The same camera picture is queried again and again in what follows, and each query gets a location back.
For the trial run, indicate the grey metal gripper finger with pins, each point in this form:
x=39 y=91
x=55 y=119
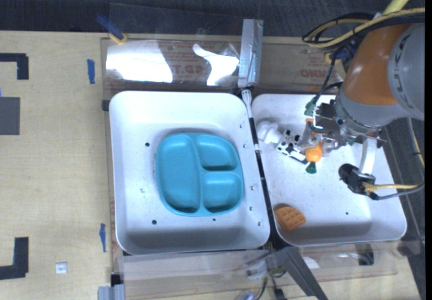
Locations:
x=329 y=146
x=306 y=136

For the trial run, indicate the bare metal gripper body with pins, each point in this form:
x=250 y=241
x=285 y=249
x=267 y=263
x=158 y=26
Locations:
x=325 y=119

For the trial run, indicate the orange carrot with green top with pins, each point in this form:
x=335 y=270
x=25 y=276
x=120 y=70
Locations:
x=314 y=154

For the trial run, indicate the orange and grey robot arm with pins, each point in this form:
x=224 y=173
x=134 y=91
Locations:
x=374 y=69

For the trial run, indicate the white plastic toy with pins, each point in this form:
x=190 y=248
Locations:
x=268 y=131

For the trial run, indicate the thin black and white rod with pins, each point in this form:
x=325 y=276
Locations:
x=257 y=150

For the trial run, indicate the white plastic tray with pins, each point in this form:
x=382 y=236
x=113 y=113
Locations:
x=324 y=197
x=135 y=170

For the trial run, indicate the orange waffle biscuit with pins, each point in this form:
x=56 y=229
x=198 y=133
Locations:
x=289 y=218

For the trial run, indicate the blue divided plate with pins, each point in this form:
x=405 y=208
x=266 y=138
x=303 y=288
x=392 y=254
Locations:
x=199 y=173

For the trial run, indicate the black cylinder on white bracket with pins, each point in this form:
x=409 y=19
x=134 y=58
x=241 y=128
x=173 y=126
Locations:
x=352 y=177

